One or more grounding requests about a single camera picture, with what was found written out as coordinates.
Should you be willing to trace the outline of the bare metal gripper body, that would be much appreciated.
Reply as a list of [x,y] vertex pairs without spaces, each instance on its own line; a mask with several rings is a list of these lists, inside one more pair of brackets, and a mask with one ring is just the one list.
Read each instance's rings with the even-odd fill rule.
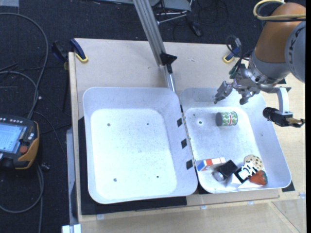
[[264,76],[256,69],[242,66],[237,70],[232,86],[239,91],[246,90],[257,93],[257,91],[263,91],[267,87],[263,81],[265,81]]

